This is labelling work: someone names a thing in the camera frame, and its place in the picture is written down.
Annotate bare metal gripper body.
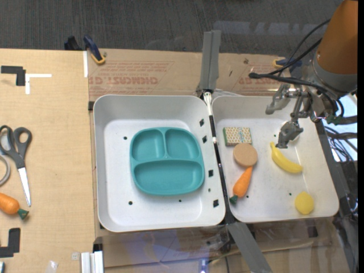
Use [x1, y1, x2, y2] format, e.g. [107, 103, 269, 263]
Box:
[300, 75, 342, 123]

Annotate yellow banana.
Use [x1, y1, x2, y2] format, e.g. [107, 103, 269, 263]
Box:
[269, 141, 304, 174]

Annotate tan round biscuit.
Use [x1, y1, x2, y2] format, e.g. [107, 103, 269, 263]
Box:
[233, 143, 259, 169]

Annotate orange carrot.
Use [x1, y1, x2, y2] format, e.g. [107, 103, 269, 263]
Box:
[229, 166, 254, 205]
[0, 192, 30, 221]

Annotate yellow lemon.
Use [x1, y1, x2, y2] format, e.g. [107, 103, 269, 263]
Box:
[294, 191, 315, 216]

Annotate white plastic tray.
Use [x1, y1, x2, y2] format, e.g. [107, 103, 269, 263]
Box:
[211, 95, 340, 224]
[93, 94, 227, 233]

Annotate teal divided plate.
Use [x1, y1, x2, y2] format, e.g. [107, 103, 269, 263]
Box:
[129, 127, 206, 197]

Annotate brown cardboard board red print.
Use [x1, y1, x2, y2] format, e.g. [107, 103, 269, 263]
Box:
[86, 48, 342, 268]

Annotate grey tape roll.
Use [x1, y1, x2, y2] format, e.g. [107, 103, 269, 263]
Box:
[0, 154, 12, 187]

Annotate grey handled scissors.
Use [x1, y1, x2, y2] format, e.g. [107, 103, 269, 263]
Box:
[0, 125, 33, 208]

